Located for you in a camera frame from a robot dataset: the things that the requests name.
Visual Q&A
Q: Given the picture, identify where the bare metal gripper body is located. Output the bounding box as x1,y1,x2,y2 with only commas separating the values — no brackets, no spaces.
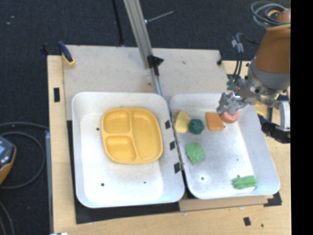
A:
229,76,281,108

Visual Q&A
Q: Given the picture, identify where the pink round toy food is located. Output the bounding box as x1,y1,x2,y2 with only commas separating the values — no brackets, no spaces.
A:
220,110,240,124

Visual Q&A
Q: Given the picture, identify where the orange toy biscuit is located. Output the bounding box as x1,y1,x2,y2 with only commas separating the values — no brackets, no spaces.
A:
205,112,225,132

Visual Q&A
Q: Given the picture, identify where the dark green toy broccoli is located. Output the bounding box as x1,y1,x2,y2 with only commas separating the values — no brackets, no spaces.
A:
188,118,205,135

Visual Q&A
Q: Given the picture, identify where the yellow toy wedge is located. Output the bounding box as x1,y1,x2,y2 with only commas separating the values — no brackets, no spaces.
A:
174,110,192,134

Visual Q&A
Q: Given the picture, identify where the white plastic tray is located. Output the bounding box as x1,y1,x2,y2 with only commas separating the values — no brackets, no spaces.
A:
169,93,281,200
71,91,186,209

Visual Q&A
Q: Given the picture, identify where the green toy lettuce leaf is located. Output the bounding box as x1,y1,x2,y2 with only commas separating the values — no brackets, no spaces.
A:
184,142,206,165

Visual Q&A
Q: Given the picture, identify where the green toy asparagus bundle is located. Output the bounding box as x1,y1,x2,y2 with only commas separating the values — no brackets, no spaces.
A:
231,175,258,190

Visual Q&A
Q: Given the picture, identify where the yellow divided plate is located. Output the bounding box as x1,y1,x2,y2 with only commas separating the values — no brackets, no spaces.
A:
101,107,164,165

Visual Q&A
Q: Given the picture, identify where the pale flat board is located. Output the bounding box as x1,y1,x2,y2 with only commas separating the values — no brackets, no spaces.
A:
62,45,269,212

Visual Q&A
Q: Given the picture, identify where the black cylinder on white bracket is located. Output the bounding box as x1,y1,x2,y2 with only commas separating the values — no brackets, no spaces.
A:
260,99,291,144

